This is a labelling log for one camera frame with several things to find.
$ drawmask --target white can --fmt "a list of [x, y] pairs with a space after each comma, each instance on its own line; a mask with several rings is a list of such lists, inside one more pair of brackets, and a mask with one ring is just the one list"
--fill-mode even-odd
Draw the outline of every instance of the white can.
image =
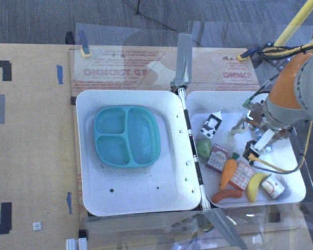
[[268, 176], [261, 183], [261, 186], [266, 190], [268, 194], [270, 194], [270, 196], [273, 199], [276, 199], [277, 197], [279, 197], [281, 193], [283, 193], [285, 190], [285, 187], [283, 186], [283, 184], [278, 179], [276, 179], [276, 177], [273, 174]]

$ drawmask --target teal plate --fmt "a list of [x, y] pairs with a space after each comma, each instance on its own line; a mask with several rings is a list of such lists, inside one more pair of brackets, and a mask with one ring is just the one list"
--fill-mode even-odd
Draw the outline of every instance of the teal plate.
[[160, 135], [154, 114], [140, 106], [110, 106], [94, 120], [99, 158], [121, 168], [146, 167], [160, 155]]

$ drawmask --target yellow toy banana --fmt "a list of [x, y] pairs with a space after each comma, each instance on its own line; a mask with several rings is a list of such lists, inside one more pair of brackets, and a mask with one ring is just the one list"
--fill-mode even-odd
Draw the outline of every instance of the yellow toy banana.
[[255, 202], [260, 183], [270, 174], [256, 172], [249, 180], [246, 193], [249, 201]]

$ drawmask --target gray floor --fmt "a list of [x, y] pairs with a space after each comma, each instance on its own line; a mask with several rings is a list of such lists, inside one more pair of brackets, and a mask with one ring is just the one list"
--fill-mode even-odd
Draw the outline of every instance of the gray floor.
[[[77, 27], [102, 27], [99, 44], [176, 45], [177, 33], [190, 31], [196, 43], [210, 47], [263, 46], [278, 38], [306, 0], [0, 0], [0, 43], [65, 44], [66, 32]], [[137, 29], [128, 41], [124, 28]], [[307, 43], [313, 34], [313, 12], [288, 42]], [[260, 83], [275, 74], [257, 68]], [[299, 144], [306, 126], [296, 127]], [[307, 185], [304, 214], [313, 236], [313, 132], [302, 170]]]

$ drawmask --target brown toy sausage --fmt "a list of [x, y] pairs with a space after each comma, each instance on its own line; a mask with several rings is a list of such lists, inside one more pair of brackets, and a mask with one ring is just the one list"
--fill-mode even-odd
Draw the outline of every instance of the brown toy sausage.
[[243, 191], [240, 191], [237, 189], [222, 190], [213, 195], [212, 202], [215, 204], [215, 203], [218, 203], [220, 200], [227, 198], [227, 197], [240, 198], [242, 194], [243, 194]]

